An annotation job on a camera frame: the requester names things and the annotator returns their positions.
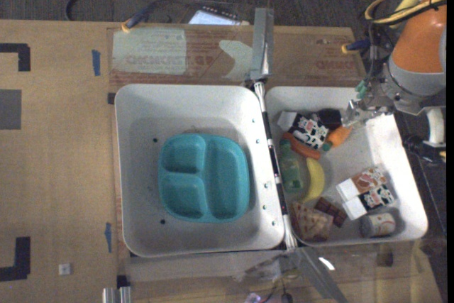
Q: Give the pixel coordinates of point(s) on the white plastic tray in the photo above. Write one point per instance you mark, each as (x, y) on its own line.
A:
(142, 188)
(369, 152)

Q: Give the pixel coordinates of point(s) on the black cylinder on white bracket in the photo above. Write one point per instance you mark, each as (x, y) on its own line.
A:
(435, 127)

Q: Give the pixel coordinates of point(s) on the green clear plastic bottle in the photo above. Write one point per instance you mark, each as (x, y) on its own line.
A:
(291, 168)

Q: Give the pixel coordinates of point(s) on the pizza slice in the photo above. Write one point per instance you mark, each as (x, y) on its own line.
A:
(312, 223)

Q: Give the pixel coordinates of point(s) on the white carton with cow print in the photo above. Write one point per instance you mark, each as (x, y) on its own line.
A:
(372, 200)
(310, 131)

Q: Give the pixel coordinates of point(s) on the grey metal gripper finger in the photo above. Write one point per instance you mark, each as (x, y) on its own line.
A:
(349, 113)
(365, 118)

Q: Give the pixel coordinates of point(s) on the yellow banana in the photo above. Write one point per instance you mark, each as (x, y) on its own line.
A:
(316, 179)

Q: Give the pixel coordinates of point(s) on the small white square block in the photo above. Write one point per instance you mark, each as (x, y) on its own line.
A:
(65, 269)

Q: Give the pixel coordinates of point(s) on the teal divided plate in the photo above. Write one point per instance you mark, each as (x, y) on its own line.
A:
(223, 181)

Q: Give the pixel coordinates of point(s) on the white carton with brown print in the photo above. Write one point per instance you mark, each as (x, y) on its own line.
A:
(361, 182)

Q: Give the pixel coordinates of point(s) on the dark brown doughnut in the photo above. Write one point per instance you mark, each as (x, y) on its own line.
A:
(330, 118)

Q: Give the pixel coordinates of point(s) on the orange carrot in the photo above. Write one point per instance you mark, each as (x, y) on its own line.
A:
(338, 136)

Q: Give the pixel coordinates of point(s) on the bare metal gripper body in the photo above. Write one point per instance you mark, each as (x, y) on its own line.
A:
(384, 99)

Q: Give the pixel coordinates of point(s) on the brown chocolate bar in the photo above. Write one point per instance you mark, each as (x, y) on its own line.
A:
(331, 211)

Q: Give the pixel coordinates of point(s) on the small white can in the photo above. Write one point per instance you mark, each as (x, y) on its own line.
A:
(379, 224)

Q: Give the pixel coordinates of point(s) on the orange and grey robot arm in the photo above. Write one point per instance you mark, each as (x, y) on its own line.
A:
(418, 46)

